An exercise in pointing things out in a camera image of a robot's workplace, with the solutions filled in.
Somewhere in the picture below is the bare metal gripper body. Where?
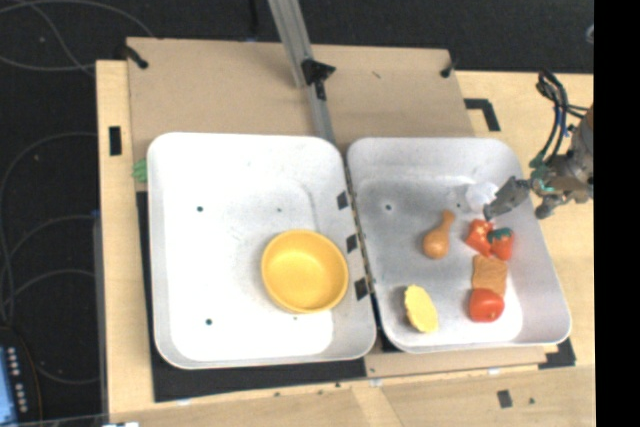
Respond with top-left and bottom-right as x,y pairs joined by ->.
529,153 -> 595,205

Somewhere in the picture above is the red toy strawberry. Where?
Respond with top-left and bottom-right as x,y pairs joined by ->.
487,227 -> 516,262

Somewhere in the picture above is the brown toy bread slice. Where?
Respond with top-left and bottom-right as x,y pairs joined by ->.
471,254 -> 509,298

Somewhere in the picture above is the brown toy chicken drumstick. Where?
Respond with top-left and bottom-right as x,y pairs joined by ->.
421,208 -> 457,261

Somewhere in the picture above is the red toy tomato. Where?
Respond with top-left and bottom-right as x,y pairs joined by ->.
467,288 -> 506,324

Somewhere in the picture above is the white plastic tray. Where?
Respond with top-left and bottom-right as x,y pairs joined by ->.
146,131 -> 378,371
345,136 -> 573,356

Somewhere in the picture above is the yellow toy corn piece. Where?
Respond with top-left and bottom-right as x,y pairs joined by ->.
403,284 -> 441,335

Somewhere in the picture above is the yellow bowl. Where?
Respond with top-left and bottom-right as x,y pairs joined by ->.
259,228 -> 351,316

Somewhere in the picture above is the brown cardboard board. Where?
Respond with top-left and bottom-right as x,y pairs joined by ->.
124,36 -> 551,379

